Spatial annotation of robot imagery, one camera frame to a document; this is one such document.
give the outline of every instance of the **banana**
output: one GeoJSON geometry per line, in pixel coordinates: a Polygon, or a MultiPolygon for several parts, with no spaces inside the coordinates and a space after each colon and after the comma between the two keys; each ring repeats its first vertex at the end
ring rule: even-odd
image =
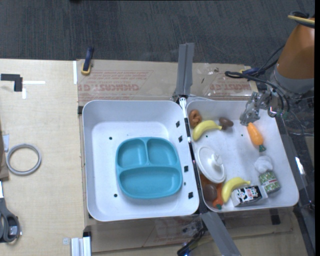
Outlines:
{"type": "Polygon", "coordinates": [[[194,141],[197,141],[201,135],[207,131],[207,130],[211,130],[211,129],[222,129],[222,126],[217,125],[214,121],[212,120],[206,120],[206,121],[202,121],[199,124],[196,125],[196,127],[193,129],[193,133],[192,133],[192,138],[194,141]]]}
{"type": "Polygon", "coordinates": [[[250,181],[244,180],[241,177],[234,177],[232,179],[229,179],[222,186],[222,191],[221,191],[222,200],[226,203],[229,200],[232,191],[234,191],[236,188],[242,185],[245,185],[245,184],[250,185],[250,183],[251,183],[250,181]]]}

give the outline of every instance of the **gray ring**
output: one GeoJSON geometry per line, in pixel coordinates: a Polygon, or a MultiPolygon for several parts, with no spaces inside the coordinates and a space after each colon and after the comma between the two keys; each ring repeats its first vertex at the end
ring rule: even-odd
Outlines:
{"type": "Polygon", "coordinates": [[[29,175],[29,174],[32,174],[33,172],[35,172],[40,164],[41,164],[41,154],[40,154],[40,151],[39,149],[37,149],[34,145],[31,145],[31,144],[28,144],[28,143],[22,143],[22,144],[17,144],[15,146],[13,146],[12,148],[9,149],[7,155],[6,155],[6,164],[8,165],[8,168],[9,170],[15,174],[15,175],[20,175],[20,176],[26,176],[26,175],[29,175]],[[38,162],[35,164],[35,166],[33,168],[31,168],[30,170],[27,170],[27,171],[19,171],[19,170],[16,170],[14,169],[11,165],[10,165],[10,158],[11,158],[11,155],[16,152],[17,150],[19,149],[31,149],[33,150],[37,156],[38,156],[38,162]]]}

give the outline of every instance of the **green can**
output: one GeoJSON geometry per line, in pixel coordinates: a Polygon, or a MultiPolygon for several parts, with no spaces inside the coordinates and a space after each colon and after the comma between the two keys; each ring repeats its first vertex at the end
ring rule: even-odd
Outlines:
{"type": "Polygon", "coordinates": [[[259,176],[259,180],[267,194],[276,192],[280,189],[280,184],[275,176],[275,173],[271,170],[261,174],[259,176]]]}

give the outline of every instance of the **blue divided tray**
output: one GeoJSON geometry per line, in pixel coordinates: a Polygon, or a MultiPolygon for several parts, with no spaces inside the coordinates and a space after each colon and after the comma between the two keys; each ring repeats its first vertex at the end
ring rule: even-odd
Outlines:
{"type": "Polygon", "coordinates": [[[115,167],[121,190],[131,198],[168,197],[182,185],[178,153],[173,144],[163,138],[125,140],[116,150],[115,167]]]}

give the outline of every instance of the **white lid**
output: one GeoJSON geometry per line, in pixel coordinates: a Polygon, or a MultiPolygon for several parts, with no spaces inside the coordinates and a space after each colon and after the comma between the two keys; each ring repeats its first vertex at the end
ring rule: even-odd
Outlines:
{"type": "Polygon", "coordinates": [[[203,175],[213,183],[222,183],[226,173],[221,156],[208,146],[200,147],[196,153],[196,161],[203,175]]]}

